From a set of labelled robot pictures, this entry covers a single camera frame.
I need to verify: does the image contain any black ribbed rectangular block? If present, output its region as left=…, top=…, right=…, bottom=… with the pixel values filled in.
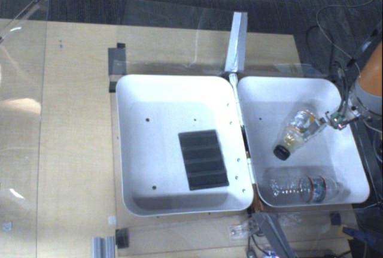
left=177, top=129, right=230, bottom=192

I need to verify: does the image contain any thin black and white rod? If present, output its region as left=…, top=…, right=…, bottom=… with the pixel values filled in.
left=229, top=73, right=256, bottom=189

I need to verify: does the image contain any white plastic tray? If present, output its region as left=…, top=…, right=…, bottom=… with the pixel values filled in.
left=115, top=74, right=255, bottom=217
left=236, top=75, right=371, bottom=209

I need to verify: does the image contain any clear plastic bottle black cap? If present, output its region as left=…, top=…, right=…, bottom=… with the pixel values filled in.
left=272, top=109, right=318, bottom=161

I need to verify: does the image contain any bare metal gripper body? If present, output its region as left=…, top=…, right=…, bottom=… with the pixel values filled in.
left=325, top=99, right=373, bottom=130

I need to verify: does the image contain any clear plastic bottle green label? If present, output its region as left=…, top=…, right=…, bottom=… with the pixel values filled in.
left=263, top=167, right=341, bottom=204

